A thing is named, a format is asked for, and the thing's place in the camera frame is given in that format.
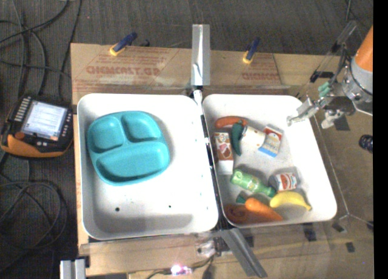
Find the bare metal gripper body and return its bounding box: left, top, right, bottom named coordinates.
left=323, top=73, right=373, bottom=118

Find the white, red and blue carton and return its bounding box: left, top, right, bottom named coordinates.
left=258, top=126, right=284, bottom=158

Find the white plastic tray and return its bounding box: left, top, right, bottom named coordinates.
left=201, top=93, right=338, bottom=229
left=76, top=93, right=219, bottom=241

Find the white and orange can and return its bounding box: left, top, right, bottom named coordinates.
left=240, top=125, right=268, bottom=149

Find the red and white can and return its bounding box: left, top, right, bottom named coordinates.
left=268, top=172, right=300, bottom=192

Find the dark green toy vegetable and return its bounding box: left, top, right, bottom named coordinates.
left=231, top=119, right=245, bottom=156

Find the red sausage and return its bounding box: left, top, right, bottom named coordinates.
left=215, top=115, right=248, bottom=130

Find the yellow banana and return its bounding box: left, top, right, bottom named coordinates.
left=269, top=190, right=313, bottom=212

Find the brown and white carton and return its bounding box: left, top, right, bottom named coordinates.
left=213, top=132, right=235, bottom=176

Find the green bottle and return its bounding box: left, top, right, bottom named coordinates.
left=229, top=169, right=277, bottom=198

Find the orange carrot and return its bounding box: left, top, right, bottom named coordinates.
left=236, top=193, right=284, bottom=223

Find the orange flat round toy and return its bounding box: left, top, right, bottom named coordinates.
left=224, top=204, right=261, bottom=224

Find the blue divided plate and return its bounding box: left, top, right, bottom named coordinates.
left=85, top=110, right=171, bottom=187

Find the brown cardboard board, red print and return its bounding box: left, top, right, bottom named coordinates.
left=70, top=42, right=374, bottom=277

